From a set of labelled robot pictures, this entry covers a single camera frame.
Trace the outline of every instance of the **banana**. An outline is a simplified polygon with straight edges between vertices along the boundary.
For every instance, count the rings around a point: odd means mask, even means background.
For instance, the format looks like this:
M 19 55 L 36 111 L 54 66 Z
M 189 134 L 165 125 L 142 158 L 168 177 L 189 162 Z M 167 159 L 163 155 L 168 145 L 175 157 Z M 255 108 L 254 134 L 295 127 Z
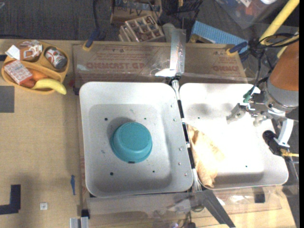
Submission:
M 32 89 L 45 89 L 50 88 L 56 90 L 57 92 L 65 95 L 67 93 L 67 89 L 65 86 L 52 78 L 43 78 L 36 82 L 36 84 L 32 87 Z

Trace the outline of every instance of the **sink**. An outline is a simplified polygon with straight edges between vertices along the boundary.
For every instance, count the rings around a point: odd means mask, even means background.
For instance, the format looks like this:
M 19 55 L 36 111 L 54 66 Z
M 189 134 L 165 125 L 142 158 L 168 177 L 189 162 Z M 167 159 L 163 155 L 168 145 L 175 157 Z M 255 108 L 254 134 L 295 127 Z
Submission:
M 86 187 L 96 197 L 183 192 L 193 176 L 174 90 L 163 83 L 89 82 L 79 92 Z M 152 151 L 120 160 L 110 139 L 124 123 L 144 125 Z
M 288 169 L 284 159 L 271 153 L 262 134 L 274 132 L 271 120 L 253 125 L 250 114 L 227 124 L 226 116 L 250 84 L 198 84 L 187 83 L 180 87 L 180 98 L 185 122 L 209 136 L 224 153 L 225 159 L 218 168 L 214 188 L 233 189 L 284 184 Z

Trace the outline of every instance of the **towel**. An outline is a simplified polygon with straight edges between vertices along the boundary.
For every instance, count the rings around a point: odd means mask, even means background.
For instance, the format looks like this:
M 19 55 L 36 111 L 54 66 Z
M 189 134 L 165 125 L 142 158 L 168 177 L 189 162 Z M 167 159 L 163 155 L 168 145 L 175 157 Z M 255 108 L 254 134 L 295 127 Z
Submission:
M 187 129 L 199 180 L 204 186 L 214 188 L 219 164 L 225 155 L 206 134 L 191 125 L 187 125 Z

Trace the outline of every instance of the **floor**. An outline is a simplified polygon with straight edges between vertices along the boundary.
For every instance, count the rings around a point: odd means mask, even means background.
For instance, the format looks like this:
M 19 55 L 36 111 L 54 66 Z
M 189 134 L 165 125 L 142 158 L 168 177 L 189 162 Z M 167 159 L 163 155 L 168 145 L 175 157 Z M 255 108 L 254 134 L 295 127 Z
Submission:
M 5 6 L 0 9 L 0 38 L 35 38 L 54 40 L 85 40 L 94 29 L 93 0 L 0 0 Z M 269 17 L 247 29 L 240 27 L 231 20 L 229 15 L 214 1 L 204 0 L 200 6 L 198 21 L 208 23 L 223 31 L 252 39 L 261 34 L 280 11 L 277 8 Z M 106 40 L 118 40 L 117 28 L 109 24 L 110 3 L 109 0 L 98 0 L 96 6 L 96 19 L 99 26 L 107 32 Z M 161 16 L 163 22 L 171 22 L 179 27 L 178 20 Z M 285 32 L 290 32 L 299 26 L 299 6 L 289 16 L 282 27 Z M 292 111 L 289 116 L 299 119 L 299 108 Z M 290 138 L 291 149 L 298 153 L 299 149 L 299 125 L 294 126 Z M 295 175 L 289 180 L 290 188 L 286 188 L 298 227 L 299 220 L 299 190 L 297 183 L 299 165 L 295 165 Z

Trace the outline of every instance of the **can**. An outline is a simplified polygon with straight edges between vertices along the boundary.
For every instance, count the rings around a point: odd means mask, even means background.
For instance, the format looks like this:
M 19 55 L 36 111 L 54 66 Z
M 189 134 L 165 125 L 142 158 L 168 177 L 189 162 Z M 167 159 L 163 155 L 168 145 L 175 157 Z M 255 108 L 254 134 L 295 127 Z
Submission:
M 62 69 L 67 64 L 67 58 L 55 47 L 49 48 L 45 57 L 56 69 Z

